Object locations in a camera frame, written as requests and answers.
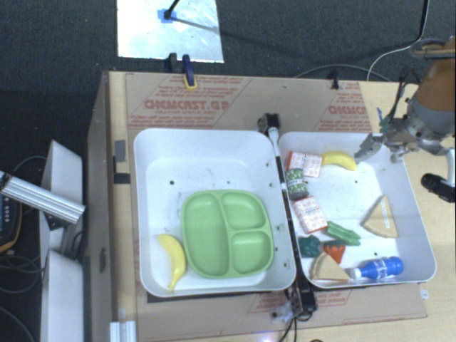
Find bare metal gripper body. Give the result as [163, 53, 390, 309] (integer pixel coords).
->
[381, 116, 450, 163]

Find yellow banana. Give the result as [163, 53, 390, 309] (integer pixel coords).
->
[321, 150, 358, 172]
[157, 233, 188, 292]

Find white plastic tray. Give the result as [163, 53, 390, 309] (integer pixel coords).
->
[277, 130, 437, 290]
[133, 127, 298, 298]

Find orange and white carton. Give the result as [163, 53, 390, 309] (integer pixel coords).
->
[302, 154, 323, 179]
[286, 150, 308, 172]
[292, 195, 329, 235]

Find tan sandwich wedge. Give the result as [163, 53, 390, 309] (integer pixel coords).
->
[361, 195, 399, 239]
[309, 252, 351, 282]

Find small green can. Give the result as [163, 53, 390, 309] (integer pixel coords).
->
[284, 168, 309, 202]

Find green bean pods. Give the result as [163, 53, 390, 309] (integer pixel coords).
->
[325, 220, 362, 247]

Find thin black and white rod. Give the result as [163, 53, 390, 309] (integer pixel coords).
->
[267, 126, 311, 301]

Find red strawberry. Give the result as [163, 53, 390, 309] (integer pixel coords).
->
[322, 239, 347, 265]

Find dark green broccoli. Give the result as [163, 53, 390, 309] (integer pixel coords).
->
[298, 234, 323, 259]

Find blue and white bottle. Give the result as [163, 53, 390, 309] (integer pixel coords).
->
[350, 256, 405, 282]

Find brown cardboard board red print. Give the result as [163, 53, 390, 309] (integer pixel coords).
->
[124, 71, 428, 335]

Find green divided plate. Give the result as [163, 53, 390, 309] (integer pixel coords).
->
[180, 189, 276, 280]

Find black cylinder on white bracket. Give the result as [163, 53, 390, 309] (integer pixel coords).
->
[420, 147, 456, 203]

